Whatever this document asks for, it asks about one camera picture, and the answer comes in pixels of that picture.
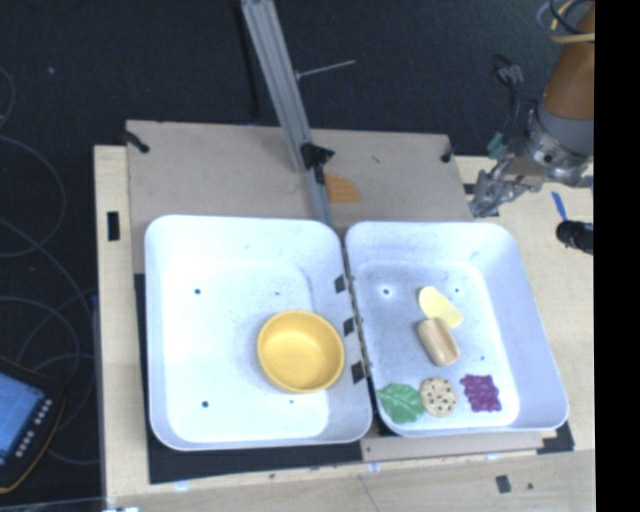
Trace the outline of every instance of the black clip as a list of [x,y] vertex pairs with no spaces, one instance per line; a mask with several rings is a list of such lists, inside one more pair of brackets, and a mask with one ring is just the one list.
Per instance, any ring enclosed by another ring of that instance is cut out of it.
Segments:
[[305,142],[300,146],[300,153],[302,153],[302,160],[304,161],[305,168],[307,170],[313,169],[316,182],[324,185],[324,172],[322,170],[322,166],[336,154],[335,151],[315,146],[310,142]]

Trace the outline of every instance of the table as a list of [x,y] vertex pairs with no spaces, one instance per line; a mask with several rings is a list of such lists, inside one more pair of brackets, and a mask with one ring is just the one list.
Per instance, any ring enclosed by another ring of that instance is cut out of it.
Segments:
[[[287,168],[286,147],[278,128],[134,121],[127,129],[149,144],[151,151],[142,153],[131,145],[97,146],[94,151],[100,285],[98,380],[109,506],[147,506],[159,511],[210,510],[212,506],[224,510],[291,506],[381,511],[411,510],[429,503],[433,510],[447,510],[449,500],[461,498],[476,509],[486,505],[487,509],[513,506],[525,510],[555,501],[580,510],[595,506],[593,257],[565,248],[555,239],[560,218],[550,192],[562,195],[573,220],[592,221],[592,197],[588,191],[554,184],[504,205],[501,215],[489,221],[507,228],[520,246],[569,396],[573,451],[537,454],[556,437],[555,432],[455,436],[437,442],[381,440],[372,434],[362,440],[361,463],[150,484],[133,289],[133,275],[142,265],[144,223],[163,209],[181,204],[197,213],[202,200],[181,195],[180,188],[180,183],[191,182],[194,175],[226,183],[225,188],[218,187],[227,191],[219,196],[222,203],[209,201],[209,205],[222,204],[221,209],[212,211],[209,206],[207,213],[271,215],[272,210],[252,201],[251,195],[237,199],[237,194],[250,194],[256,188],[264,191],[271,185],[269,201],[281,208],[275,216],[304,218],[310,211],[300,201],[304,188],[295,182],[299,177],[282,170]],[[247,138],[252,141],[250,149]],[[448,147],[444,135],[314,130],[314,139],[336,150],[325,170],[333,172],[335,165],[336,172],[352,179],[365,198],[360,205],[333,205],[338,231],[362,216],[471,220],[464,207],[462,182],[475,182],[478,170],[491,166],[488,159],[476,157],[457,157],[444,164],[438,157]],[[223,158],[207,160],[214,153]],[[154,179],[145,165],[157,170]],[[379,174],[362,174],[377,166],[382,166]],[[242,178],[258,172],[263,173],[258,181]],[[175,203],[168,206],[162,191],[154,187],[172,175],[178,178],[175,187],[168,187]],[[399,180],[399,175],[409,181]],[[388,181],[383,186],[380,180],[385,176]],[[233,197],[228,191],[234,187],[236,199],[224,202],[225,197]],[[385,190],[404,199],[384,204],[376,194]],[[155,201],[137,199],[145,193],[155,194]],[[278,194],[293,199],[284,202]]]

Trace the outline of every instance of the white tray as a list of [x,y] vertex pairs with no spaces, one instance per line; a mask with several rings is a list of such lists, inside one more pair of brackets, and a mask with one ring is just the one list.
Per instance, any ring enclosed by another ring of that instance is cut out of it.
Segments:
[[[346,253],[376,390],[388,384],[419,389],[427,377],[448,379],[458,405],[447,417],[423,414],[396,424],[402,436],[500,430],[545,430],[568,414],[564,389],[511,235],[484,222],[362,222],[347,232]],[[435,286],[463,314],[453,329],[461,355],[433,364],[417,335],[418,304]],[[473,412],[460,380],[491,375],[499,411]]]
[[[150,420],[176,450],[346,443],[372,420],[337,235],[307,220],[170,215],[145,236]],[[291,394],[264,376],[257,335],[273,314],[315,311],[343,335],[329,389]]]

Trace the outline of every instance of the bowl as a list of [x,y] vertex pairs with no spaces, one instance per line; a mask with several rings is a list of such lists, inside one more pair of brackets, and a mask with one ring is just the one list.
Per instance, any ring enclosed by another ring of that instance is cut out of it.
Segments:
[[282,390],[310,393],[331,386],[344,367],[342,338],[311,311],[289,310],[270,317],[257,343],[260,366]]

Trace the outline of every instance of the round cracker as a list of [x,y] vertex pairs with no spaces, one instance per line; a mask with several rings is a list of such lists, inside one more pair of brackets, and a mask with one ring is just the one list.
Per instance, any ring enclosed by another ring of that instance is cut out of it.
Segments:
[[419,393],[422,405],[434,416],[449,416],[458,403],[453,384],[443,377],[429,377],[423,380]]

